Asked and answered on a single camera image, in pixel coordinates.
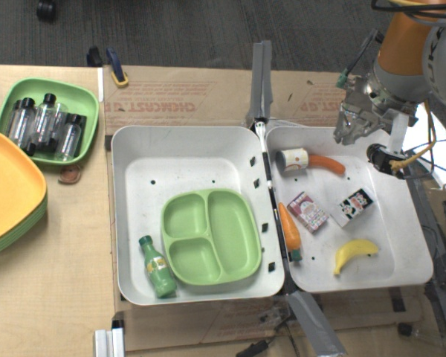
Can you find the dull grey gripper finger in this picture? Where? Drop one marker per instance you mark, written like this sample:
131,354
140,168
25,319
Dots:
339,128
357,132

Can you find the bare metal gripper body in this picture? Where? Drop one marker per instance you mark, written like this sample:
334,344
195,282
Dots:
364,104

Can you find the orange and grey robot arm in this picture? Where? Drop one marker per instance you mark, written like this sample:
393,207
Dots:
405,47

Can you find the orange sausage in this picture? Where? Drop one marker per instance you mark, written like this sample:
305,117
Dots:
329,163

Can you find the small white can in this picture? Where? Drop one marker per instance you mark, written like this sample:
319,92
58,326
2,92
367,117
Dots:
293,159

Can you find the black and white carton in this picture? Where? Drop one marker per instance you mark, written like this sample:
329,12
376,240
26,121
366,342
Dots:
353,206

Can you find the thin black and white rod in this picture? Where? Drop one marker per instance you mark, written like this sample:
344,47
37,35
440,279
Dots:
268,169

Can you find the pink carton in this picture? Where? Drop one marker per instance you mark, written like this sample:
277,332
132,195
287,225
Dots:
307,212

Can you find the orange carrot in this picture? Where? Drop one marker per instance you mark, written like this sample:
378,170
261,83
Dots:
290,229

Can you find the white plastic tray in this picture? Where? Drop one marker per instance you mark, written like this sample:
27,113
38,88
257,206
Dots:
394,244
141,214

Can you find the yellow banana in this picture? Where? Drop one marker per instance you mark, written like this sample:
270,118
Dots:
351,251

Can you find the brown cardboard board red print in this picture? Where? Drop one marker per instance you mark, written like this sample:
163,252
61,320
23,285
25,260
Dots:
215,95

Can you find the green divided plate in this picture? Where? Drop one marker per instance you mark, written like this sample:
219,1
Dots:
226,221
85,102
26,236

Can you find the green plastic bottle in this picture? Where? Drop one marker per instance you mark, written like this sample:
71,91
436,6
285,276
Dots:
158,270

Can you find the clear plastic bottle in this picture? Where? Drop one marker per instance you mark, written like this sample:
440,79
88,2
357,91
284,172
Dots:
22,123
44,119
68,140

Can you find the yellow divided plate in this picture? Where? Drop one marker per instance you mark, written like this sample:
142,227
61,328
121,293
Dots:
7,184

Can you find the black cylinder on white bracket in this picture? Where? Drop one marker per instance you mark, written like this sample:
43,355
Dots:
384,159

